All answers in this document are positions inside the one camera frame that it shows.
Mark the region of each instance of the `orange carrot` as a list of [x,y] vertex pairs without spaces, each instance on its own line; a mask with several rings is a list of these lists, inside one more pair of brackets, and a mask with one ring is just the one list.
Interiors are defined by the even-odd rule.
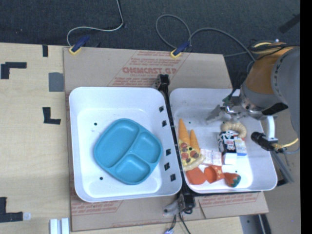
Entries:
[[193,129],[190,132],[190,142],[191,142],[190,146],[195,148],[196,151],[198,151],[200,153],[200,147],[198,144],[198,140],[197,140],[196,134],[195,134]]
[[182,119],[179,120],[179,139],[187,144],[191,143],[189,134]]
[[201,185],[206,181],[205,175],[198,167],[187,171],[186,177],[192,185]]

